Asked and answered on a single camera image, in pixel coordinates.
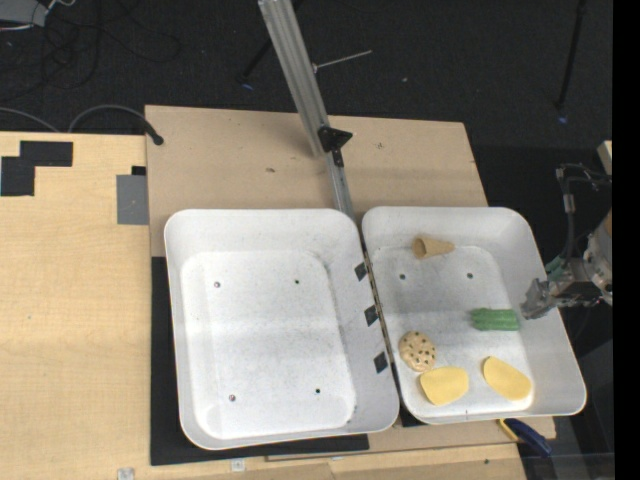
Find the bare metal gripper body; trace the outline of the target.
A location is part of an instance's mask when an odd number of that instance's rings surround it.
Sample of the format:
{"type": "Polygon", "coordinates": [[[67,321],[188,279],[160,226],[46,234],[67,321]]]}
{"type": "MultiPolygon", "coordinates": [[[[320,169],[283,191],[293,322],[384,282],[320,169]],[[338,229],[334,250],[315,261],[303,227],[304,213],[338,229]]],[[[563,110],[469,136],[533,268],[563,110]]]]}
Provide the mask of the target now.
{"type": "Polygon", "coordinates": [[[613,275],[607,265],[570,261],[549,272],[548,281],[559,307],[613,305],[613,275]]]}

